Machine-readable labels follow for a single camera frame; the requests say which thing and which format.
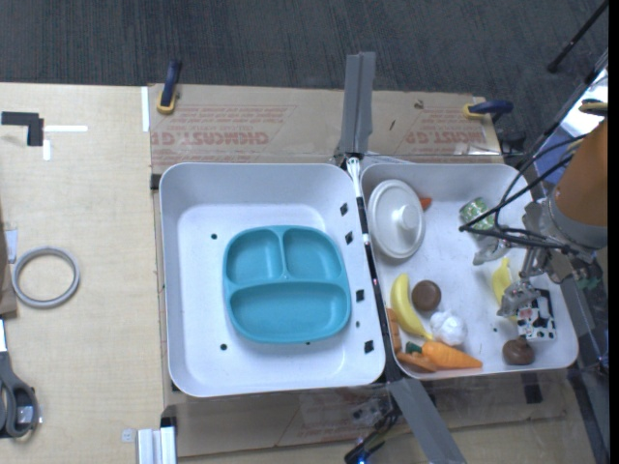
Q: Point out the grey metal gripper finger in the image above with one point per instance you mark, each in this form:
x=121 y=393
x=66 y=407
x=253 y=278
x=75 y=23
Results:
x=525 y=292
x=508 y=303

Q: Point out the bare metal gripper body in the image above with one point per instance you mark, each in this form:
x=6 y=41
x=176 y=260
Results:
x=537 y=220

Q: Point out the yellow banana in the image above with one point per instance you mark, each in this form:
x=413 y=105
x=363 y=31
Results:
x=502 y=281
x=403 y=302

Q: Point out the cow print carton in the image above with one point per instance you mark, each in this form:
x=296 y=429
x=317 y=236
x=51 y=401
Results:
x=539 y=324

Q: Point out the white plastic tray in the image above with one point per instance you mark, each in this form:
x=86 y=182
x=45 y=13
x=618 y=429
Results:
x=464 y=288
x=193 y=307

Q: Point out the brown chocolate swirl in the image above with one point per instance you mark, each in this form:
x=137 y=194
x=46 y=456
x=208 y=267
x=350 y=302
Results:
x=518 y=352

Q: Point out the white garlic bulb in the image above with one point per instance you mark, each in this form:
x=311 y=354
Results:
x=449 y=327

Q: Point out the brown round biscuit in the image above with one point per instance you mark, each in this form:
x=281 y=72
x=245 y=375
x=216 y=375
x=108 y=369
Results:
x=426 y=295

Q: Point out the small orange carrot piece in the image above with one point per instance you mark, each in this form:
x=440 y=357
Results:
x=426 y=203

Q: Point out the orange bread stick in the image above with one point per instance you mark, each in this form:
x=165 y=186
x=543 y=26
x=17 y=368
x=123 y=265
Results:
x=394 y=331

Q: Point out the white pot with lid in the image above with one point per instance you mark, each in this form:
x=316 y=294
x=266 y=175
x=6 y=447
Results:
x=396 y=220

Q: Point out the blue divided plate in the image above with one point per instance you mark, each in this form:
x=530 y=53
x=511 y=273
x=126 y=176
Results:
x=287 y=302

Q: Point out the brown cardboard board red print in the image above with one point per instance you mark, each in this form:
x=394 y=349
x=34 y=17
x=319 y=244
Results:
x=232 y=133

